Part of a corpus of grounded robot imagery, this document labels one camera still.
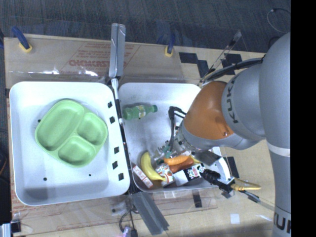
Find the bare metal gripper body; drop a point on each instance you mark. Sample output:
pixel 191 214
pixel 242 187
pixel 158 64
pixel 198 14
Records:
pixel 170 149

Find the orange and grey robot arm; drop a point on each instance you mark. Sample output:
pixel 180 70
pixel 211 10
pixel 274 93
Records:
pixel 249 102

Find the orange carrot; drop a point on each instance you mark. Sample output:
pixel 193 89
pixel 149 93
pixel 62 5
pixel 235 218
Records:
pixel 175 160

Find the brown sausage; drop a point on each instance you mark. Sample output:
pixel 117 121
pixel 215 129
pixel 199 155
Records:
pixel 184 165

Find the white plastic tray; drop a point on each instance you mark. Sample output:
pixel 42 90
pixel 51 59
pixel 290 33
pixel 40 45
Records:
pixel 32 176
pixel 148 137

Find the white and orange can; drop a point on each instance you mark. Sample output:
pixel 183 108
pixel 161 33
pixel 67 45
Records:
pixel 166 174

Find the yellow banana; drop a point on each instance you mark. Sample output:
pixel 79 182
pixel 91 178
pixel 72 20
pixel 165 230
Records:
pixel 146 165

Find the white printed carton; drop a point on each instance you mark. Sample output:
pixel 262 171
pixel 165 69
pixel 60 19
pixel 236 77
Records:
pixel 190 174

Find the red and white packet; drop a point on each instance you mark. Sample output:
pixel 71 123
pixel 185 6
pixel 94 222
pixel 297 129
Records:
pixel 143 176

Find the green plastic bottle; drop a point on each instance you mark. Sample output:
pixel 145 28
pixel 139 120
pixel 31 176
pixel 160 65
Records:
pixel 134 112

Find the green divided plate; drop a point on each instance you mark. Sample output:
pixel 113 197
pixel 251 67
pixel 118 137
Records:
pixel 64 127

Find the brown cardboard board, red print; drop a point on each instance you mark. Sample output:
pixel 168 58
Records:
pixel 74 58

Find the black cylinder on white bracket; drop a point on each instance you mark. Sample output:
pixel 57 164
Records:
pixel 212 176

